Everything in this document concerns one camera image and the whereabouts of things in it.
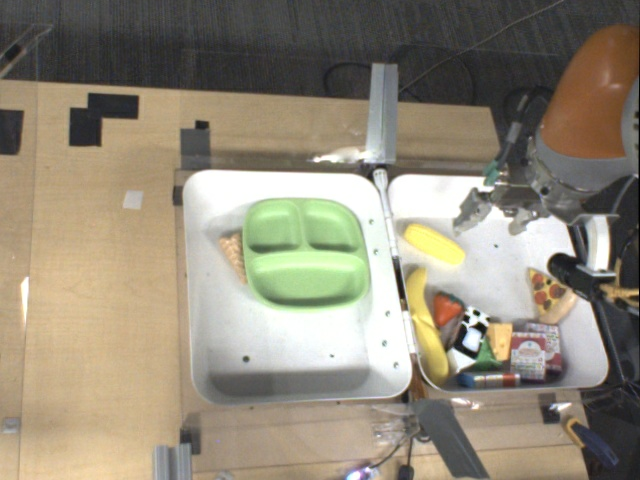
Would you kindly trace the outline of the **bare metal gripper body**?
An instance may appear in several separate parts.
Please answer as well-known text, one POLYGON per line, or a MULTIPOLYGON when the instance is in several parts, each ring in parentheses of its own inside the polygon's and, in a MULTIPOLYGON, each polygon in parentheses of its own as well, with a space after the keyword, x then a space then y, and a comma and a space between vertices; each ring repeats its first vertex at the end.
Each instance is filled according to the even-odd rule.
POLYGON ((526 175, 526 167, 507 165, 495 181, 491 202, 509 217, 515 217, 519 210, 527 212, 533 219, 549 217, 549 211, 526 175))

